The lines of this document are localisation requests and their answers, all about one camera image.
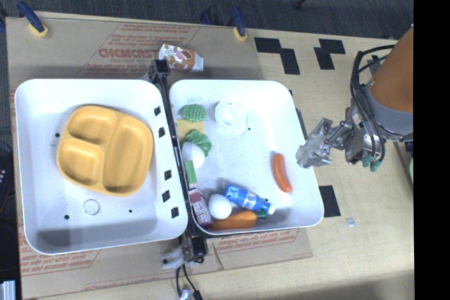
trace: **orange carrot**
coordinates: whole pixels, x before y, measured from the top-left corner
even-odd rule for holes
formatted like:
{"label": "orange carrot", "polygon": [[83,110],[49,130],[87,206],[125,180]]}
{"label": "orange carrot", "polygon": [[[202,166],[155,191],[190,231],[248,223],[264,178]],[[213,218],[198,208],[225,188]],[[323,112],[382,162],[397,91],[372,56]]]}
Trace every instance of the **orange carrot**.
{"label": "orange carrot", "polygon": [[226,230],[226,229],[242,229],[251,228],[258,220],[258,215],[250,210],[241,211],[230,215],[223,220],[216,220],[212,226],[212,230]]}
{"label": "orange carrot", "polygon": [[284,156],[280,153],[276,153],[272,160],[272,169],[274,171],[274,177],[276,184],[280,188],[281,191],[285,193],[289,193],[293,190],[293,187],[289,183],[288,178],[286,177],[286,171],[284,166]]}

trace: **cardboard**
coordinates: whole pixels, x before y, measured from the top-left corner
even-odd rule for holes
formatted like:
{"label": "cardboard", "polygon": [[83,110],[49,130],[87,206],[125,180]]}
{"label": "cardboard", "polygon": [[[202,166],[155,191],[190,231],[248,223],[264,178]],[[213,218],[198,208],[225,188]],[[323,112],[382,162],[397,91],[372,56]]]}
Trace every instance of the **cardboard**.
{"label": "cardboard", "polygon": [[[171,84],[178,79],[261,79],[254,42],[237,40],[228,27],[37,14],[49,29],[44,38],[33,34],[24,18],[8,18],[6,22],[23,298],[173,278],[175,269],[163,270],[159,254],[175,249],[178,240],[56,256],[37,253],[28,245],[15,137],[15,89],[33,78],[139,79],[163,43],[192,49],[205,60],[204,72],[172,71]],[[209,239],[207,245],[205,262],[192,264],[191,273],[312,256],[305,229],[218,237]]]}

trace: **table surface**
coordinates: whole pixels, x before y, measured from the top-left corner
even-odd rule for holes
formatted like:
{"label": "table surface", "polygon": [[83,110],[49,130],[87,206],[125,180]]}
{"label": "table surface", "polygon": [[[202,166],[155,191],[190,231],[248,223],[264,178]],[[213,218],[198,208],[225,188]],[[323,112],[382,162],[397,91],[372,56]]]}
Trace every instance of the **table surface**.
{"label": "table surface", "polygon": [[[357,51],[394,44],[383,39],[247,31],[247,41],[257,45],[262,79],[278,81],[291,90],[307,131],[322,117],[335,124],[344,119]],[[276,40],[281,48],[274,47]],[[272,52],[265,52],[267,46]],[[285,72],[282,60],[288,72],[295,72],[290,67],[295,64],[293,58],[300,74]],[[325,69],[330,64],[334,69]],[[385,161],[373,173],[361,164],[348,165],[339,150],[332,150],[331,165],[315,168],[319,186],[333,187],[340,216],[325,217],[307,229],[311,258],[190,276],[203,298],[413,299],[413,186],[397,146],[387,143],[386,148]],[[354,226],[347,219],[353,219]],[[184,277],[180,282],[187,284]],[[158,280],[46,297],[92,298],[177,299],[176,283],[175,279]]]}

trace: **yellow bowl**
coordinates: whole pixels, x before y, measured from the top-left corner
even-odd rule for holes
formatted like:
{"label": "yellow bowl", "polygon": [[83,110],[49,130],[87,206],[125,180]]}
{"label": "yellow bowl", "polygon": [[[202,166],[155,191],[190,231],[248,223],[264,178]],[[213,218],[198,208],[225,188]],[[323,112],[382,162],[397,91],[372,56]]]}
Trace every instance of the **yellow bowl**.
{"label": "yellow bowl", "polygon": [[61,174],[74,184],[127,196],[145,181],[152,154],[153,134],[141,120],[87,105],[75,110],[67,121],[56,162]]}

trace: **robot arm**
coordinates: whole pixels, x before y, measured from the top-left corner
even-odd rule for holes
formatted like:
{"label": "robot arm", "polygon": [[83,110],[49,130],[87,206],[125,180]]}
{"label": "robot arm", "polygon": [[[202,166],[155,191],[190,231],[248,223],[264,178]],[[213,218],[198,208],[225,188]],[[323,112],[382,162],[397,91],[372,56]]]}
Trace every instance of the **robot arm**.
{"label": "robot arm", "polygon": [[[364,56],[392,49],[368,84],[360,84]],[[413,28],[395,46],[358,52],[350,80],[351,105],[338,126],[323,118],[297,151],[304,168],[331,164],[331,148],[344,150],[349,164],[363,162],[375,171],[385,156],[385,142],[413,139]]]}

